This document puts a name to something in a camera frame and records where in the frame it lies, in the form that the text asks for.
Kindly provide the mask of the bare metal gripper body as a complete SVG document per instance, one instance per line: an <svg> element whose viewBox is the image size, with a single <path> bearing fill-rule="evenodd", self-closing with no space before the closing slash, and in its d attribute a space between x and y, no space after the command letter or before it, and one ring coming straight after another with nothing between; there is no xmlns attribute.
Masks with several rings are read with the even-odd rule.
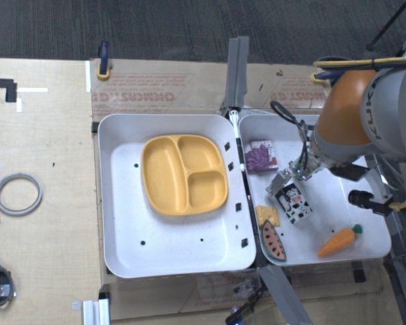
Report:
<svg viewBox="0 0 406 325"><path fill-rule="evenodd" d="M306 151L289 162L292 176L296 180L306 181L324 168L324 155L317 151Z"/></svg>

